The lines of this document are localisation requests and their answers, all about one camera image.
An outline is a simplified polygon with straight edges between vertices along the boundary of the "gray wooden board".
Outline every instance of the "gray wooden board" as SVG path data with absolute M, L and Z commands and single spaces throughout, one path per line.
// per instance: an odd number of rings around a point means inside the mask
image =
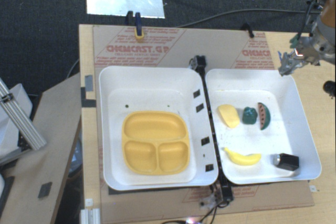
M 47 145 L 23 155 L 4 172 L 15 179 L 1 224 L 55 222 L 79 133 L 80 111 L 79 75 L 43 93 L 34 125 Z M 38 198 L 41 186 L 49 182 L 49 195 Z

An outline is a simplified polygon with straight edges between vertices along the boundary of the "yellow plate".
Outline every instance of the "yellow plate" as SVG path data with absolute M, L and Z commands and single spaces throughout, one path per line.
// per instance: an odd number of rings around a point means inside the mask
M 190 160 L 188 129 L 174 113 L 133 112 L 122 124 L 122 151 L 128 168 L 138 174 L 177 174 Z

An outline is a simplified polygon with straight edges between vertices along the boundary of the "watermelon slice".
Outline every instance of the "watermelon slice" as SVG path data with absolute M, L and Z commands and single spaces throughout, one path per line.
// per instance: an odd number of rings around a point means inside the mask
M 263 103 L 258 103 L 258 110 L 260 117 L 260 129 L 264 130 L 271 121 L 271 114 L 269 113 L 267 106 L 265 106 Z

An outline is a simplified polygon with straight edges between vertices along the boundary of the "toy banana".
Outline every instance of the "toy banana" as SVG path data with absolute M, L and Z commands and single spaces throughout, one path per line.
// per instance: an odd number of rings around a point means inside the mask
M 230 160 L 238 165 L 254 165 L 258 163 L 261 159 L 261 154 L 250 154 L 245 156 L 237 152 L 233 152 L 227 147 L 224 148 L 224 151 L 227 153 Z

